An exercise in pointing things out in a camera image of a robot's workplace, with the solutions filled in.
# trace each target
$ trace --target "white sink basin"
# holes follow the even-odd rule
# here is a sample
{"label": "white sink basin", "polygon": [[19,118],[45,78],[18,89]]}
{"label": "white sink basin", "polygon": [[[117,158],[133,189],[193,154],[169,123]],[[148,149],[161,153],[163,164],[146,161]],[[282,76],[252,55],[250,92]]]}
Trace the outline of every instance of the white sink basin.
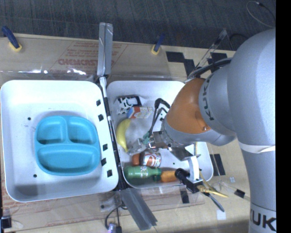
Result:
{"label": "white sink basin", "polygon": [[[118,97],[137,95],[144,100],[143,106],[149,107],[154,107],[155,100],[161,98],[171,105],[183,86],[184,83],[179,81],[115,81],[110,83],[107,87],[107,93],[114,127],[116,128],[119,122],[127,117],[126,114],[117,114],[118,108],[114,102]],[[165,115],[166,113],[163,111],[161,117],[164,118]],[[130,126],[126,131],[127,146],[131,146],[138,138],[143,137],[143,135],[150,129],[152,119],[153,115],[148,118],[136,118],[131,120]],[[161,126],[162,122],[157,120],[153,131],[159,131]],[[118,148],[122,169],[125,169],[126,166],[131,166],[131,156],[129,156],[120,145],[118,145]],[[194,153],[193,145],[188,146],[186,149],[191,154]],[[197,149],[198,154],[201,154],[198,157],[198,163],[202,169],[201,172],[205,180],[208,181],[213,176],[213,166],[206,142],[198,142]],[[177,168],[182,168],[190,171],[188,161],[178,160],[168,150],[160,150],[159,153],[162,156],[162,162],[160,165],[162,170],[176,170]],[[134,181],[126,181],[132,187],[140,189],[180,184],[179,181],[162,183],[154,182],[152,179],[135,179]]]}
{"label": "white sink basin", "polygon": [[[6,189],[19,202],[81,196],[113,190],[118,173],[103,97],[87,81],[6,82],[0,90],[3,158]],[[37,164],[34,134],[48,116],[78,116],[97,129],[101,160],[90,173],[52,175]]]}

